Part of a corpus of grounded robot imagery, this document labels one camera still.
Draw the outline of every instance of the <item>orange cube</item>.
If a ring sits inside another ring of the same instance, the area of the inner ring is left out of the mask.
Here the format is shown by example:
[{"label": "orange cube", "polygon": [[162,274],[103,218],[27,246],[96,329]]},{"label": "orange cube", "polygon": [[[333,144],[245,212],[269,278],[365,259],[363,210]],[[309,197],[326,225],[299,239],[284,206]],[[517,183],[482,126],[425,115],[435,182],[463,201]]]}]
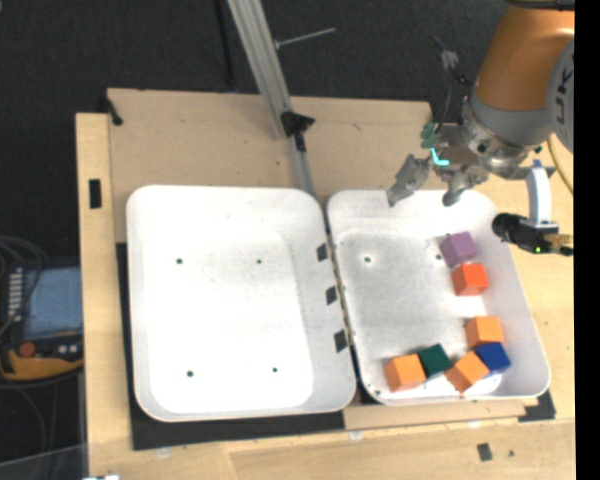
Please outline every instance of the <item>orange cube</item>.
[{"label": "orange cube", "polygon": [[403,391],[427,380],[418,354],[394,357],[384,366],[391,391]]},{"label": "orange cube", "polygon": [[497,316],[476,316],[464,326],[469,348],[487,343],[503,343],[504,332]]},{"label": "orange cube", "polygon": [[473,350],[467,352],[445,372],[445,376],[449,382],[451,382],[460,393],[464,393],[488,374],[489,368]]},{"label": "orange cube", "polygon": [[451,280],[456,295],[480,295],[489,287],[482,263],[462,263],[451,273]]}]

